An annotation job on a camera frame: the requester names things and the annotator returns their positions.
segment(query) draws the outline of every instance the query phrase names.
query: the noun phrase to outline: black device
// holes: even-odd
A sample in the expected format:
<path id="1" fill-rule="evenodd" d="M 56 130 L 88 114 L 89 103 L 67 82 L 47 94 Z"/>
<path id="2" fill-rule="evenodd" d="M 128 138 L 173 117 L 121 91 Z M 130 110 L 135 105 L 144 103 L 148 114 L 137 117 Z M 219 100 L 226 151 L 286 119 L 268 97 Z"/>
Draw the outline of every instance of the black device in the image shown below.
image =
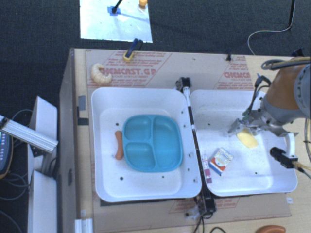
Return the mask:
<path id="1" fill-rule="evenodd" d="M 0 131 L 0 179 L 9 171 L 13 156 L 12 137 Z"/>

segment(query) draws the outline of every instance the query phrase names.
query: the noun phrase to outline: yellow sponge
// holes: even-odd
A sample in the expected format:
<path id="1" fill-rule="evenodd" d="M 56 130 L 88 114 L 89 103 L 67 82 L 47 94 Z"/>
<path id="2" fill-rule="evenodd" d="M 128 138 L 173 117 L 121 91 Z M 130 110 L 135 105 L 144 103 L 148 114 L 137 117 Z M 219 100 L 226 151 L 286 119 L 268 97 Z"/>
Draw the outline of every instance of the yellow sponge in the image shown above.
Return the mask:
<path id="1" fill-rule="evenodd" d="M 238 132 L 237 138 L 249 149 L 258 145 L 257 140 L 247 128 L 244 128 L 242 131 Z"/>

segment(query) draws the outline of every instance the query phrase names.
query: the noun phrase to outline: white tray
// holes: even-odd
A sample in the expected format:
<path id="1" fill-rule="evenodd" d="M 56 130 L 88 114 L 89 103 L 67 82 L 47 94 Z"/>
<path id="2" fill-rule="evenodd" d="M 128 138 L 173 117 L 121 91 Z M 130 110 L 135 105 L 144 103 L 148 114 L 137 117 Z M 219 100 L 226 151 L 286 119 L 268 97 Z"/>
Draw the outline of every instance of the white tray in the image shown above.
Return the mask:
<path id="1" fill-rule="evenodd" d="M 195 197 L 201 190 L 195 145 L 184 95 L 173 89 L 99 88 L 91 97 L 95 186 L 108 202 Z M 179 126 L 183 160 L 171 172 L 147 173 L 115 159 L 115 131 L 131 116 L 169 116 Z"/>
<path id="2" fill-rule="evenodd" d="M 194 123 L 201 154 L 211 160 L 220 147 L 226 149 L 233 160 L 220 176 L 211 170 L 212 193 L 218 196 L 240 196 L 262 193 L 291 192 L 297 186 L 294 169 L 286 169 L 270 156 L 270 149 L 286 150 L 284 137 L 261 132 L 255 138 L 258 145 L 247 148 L 227 131 L 236 118 L 249 106 L 252 91 L 196 90 L 191 94 Z M 253 109 L 259 108 L 256 99 Z"/>

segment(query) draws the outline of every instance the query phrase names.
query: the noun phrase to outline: shrimp toy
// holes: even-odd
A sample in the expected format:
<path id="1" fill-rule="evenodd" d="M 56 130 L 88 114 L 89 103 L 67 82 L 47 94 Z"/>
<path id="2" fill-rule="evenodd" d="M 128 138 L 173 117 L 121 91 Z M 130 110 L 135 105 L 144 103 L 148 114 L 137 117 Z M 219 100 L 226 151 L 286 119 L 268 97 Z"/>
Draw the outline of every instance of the shrimp toy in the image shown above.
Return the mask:
<path id="1" fill-rule="evenodd" d="M 108 73 L 108 75 L 103 74 L 101 72 L 101 69 L 104 69 L 104 66 L 102 64 L 95 64 L 91 68 L 91 78 L 96 82 L 100 84 L 108 84 L 112 81 L 112 75 L 111 73 Z"/>

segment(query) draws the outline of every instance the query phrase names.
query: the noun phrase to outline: orange ball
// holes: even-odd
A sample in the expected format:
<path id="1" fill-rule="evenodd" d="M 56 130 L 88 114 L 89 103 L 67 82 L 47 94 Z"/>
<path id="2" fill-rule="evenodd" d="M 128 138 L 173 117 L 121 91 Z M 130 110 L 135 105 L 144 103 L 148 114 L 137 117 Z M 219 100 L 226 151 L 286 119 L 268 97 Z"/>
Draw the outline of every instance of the orange ball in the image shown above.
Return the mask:
<path id="1" fill-rule="evenodd" d="M 145 7 L 147 3 L 148 3 L 148 0 L 139 0 L 139 5 L 141 7 Z"/>

